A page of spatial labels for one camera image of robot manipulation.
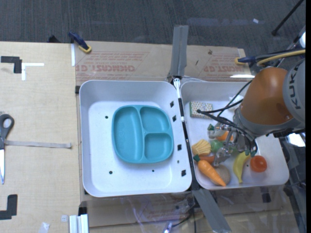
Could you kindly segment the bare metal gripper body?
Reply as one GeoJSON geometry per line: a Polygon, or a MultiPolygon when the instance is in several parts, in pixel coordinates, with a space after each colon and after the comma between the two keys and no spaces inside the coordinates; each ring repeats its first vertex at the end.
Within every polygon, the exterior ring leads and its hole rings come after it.
{"type": "Polygon", "coordinates": [[[230,155],[233,151],[244,152],[246,155],[255,155],[257,153],[257,144],[254,139],[250,138],[246,133],[228,126],[221,124],[221,131],[227,133],[221,151],[230,155]]]}

